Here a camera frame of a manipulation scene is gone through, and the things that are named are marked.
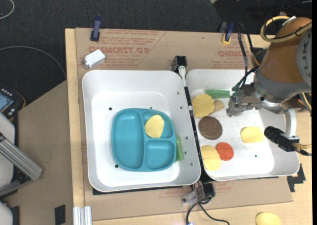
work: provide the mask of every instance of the black floor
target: black floor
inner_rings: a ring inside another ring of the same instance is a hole
[[[95,15],[103,17],[102,28],[216,32],[223,21],[242,21],[252,34],[259,33],[264,20],[284,10],[289,15],[312,18],[312,4],[304,0],[0,0],[0,83],[19,91],[30,103],[65,78],[48,56],[65,69],[64,29],[92,27]],[[280,5],[247,11],[250,7]]]

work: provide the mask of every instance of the white eraser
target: white eraser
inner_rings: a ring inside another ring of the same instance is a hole
[[[87,56],[82,61],[82,65],[85,69],[93,69],[98,65],[101,65],[105,61],[105,54],[101,50],[96,50]]]

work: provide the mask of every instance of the brown nugget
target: brown nugget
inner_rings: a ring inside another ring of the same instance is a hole
[[[216,140],[222,135],[222,126],[213,116],[205,116],[198,124],[200,133],[209,140]]]

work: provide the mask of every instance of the white tray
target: white tray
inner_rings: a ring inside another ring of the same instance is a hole
[[[205,93],[207,89],[231,90],[243,77],[243,70],[192,70],[186,76],[187,86],[191,99],[198,94]],[[228,107],[229,99],[220,99]],[[285,152],[276,144],[265,138],[263,142],[246,144],[241,140],[242,128],[258,126],[262,131],[268,126],[285,131],[286,119],[284,114],[274,114],[265,109],[244,111],[240,116],[229,117],[222,109],[214,114],[223,128],[221,137],[209,140],[203,137],[198,129],[201,118],[195,118],[200,146],[211,145],[216,147],[219,142],[229,143],[234,150],[234,157],[229,161],[221,161],[216,171],[206,172],[209,177],[217,181],[234,179],[272,177],[295,174],[299,169],[296,152]]]
[[[182,80],[171,71],[93,70],[82,81],[91,185],[101,192],[190,185],[201,174]],[[167,114],[181,138],[185,159],[162,171],[116,168],[111,151],[114,116],[140,108]]]

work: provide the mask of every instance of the yellow cable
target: yellow cable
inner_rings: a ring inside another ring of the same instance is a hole
[[[313,24],[312,22],[308,23],[307,25],[305,25],[304,27],[301,27],[299,28],[298,30],[296,30],[294,33],[291,33],[287,36],[284,36],[284,37],[281,37],[281,38],[268,38],[266,36],[266,34],[264,33],[265,31],[265,28],[271,24],[272,22],[276,21],[276,20],[288,20],[290,17],[288,16],[284,16],[284,15],[281,15],[281,16],[275,16],[269,20],[267,20],[265,22],[265,24],[262,26],[261,30],[260,30],[260,35],[261,37],[263,38],[263,40],[269,42],[269,43],[282,43],[282,42],[285,42],[285,41],[288,41],[288,40],[291,40],[295,37],[298,37],[300,35],[302,35],[304,32],[306,32],[307,30],[311,29]]]

